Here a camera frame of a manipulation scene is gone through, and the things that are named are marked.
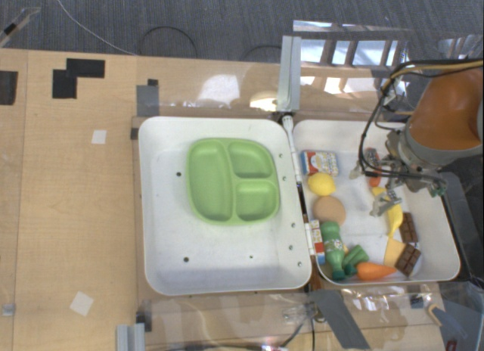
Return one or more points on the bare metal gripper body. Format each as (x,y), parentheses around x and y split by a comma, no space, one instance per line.
(402,175)

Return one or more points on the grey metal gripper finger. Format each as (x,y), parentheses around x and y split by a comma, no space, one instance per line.
(356,171)
(382,204)

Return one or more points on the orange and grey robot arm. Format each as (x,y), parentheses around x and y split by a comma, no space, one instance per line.
(446,115)

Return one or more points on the yellow banana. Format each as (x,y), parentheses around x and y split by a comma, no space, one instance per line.
(395,219)

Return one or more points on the small orange round thing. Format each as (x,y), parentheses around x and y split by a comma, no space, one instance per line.
(375,182)

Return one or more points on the grey and red can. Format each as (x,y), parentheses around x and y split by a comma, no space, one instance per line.
(372,156)

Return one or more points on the white plastic tray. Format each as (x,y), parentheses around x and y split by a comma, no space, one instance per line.
(363,224)
(227,258)

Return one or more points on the brown chocolate bar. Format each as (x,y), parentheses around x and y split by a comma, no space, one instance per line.
(408,259)
(409,227)

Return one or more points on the yellow lemon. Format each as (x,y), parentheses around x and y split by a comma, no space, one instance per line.
(321,184)

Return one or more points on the white and blue carton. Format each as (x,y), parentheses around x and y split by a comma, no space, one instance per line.
(319,163)

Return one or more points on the tan egg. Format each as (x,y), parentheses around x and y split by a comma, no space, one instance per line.
(328,210)

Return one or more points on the yellow cheese wedge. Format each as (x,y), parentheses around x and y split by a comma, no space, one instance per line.
(393,253)

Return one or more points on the green pepper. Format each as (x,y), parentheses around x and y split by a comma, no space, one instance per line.
(357,256)

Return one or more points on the thin black and white rod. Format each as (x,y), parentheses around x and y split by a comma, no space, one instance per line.
(293,153)

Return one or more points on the green bottle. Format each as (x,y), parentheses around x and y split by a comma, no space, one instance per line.
(332,247)

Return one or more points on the orange carrot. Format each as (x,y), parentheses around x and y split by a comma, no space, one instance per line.
(372,271)

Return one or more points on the white and orange carton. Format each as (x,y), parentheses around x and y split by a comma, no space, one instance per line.
(318,253)

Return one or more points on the green divided plate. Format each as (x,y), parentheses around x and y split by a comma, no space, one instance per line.
(211,179)

